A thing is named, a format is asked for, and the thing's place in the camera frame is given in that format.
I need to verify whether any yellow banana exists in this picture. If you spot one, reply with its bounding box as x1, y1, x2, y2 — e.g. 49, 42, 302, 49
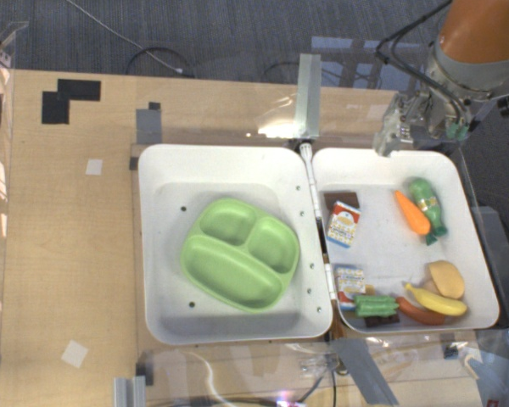
403, 282, 468, 317

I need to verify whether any thin black and white rod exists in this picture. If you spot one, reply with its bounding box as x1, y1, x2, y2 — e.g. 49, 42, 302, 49
299, 142, 338, 303

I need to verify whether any green beans bundle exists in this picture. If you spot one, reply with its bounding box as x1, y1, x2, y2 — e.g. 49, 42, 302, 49
353, 293, 401, 319

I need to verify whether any brown chocolate bar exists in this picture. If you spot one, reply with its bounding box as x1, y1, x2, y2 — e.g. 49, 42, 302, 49
322, 190, 361, 212
362, 311, 401, 329

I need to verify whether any green plastic bottle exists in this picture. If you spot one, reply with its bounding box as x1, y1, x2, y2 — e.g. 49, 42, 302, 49
407, 176, 450, 247

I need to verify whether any red and white carton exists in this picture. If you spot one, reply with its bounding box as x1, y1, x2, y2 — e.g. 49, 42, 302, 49
325, 200, 362, 250

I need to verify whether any orange sausage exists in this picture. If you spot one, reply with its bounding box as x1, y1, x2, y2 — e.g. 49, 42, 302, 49
395, 296, 449, 326

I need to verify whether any tan bread roll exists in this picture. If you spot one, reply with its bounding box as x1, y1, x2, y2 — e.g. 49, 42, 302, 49
427, 259, 467, 300

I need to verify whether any green divided plate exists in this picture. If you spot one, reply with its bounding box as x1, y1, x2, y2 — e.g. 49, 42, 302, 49
179, 198, 302, 315

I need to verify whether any blue and white carton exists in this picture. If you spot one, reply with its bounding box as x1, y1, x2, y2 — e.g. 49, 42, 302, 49
333, 265, 367, 312

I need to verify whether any orange carrot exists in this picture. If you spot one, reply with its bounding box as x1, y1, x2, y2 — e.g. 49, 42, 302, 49
394, 189, 432, 237

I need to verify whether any white plastic tray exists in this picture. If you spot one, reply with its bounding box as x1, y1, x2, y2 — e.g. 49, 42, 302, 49
137, 143, 335, 347
311, 147, 501, 335

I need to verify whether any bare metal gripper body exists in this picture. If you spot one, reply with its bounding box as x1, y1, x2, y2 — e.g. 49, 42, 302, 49
406, 62, 493, 144

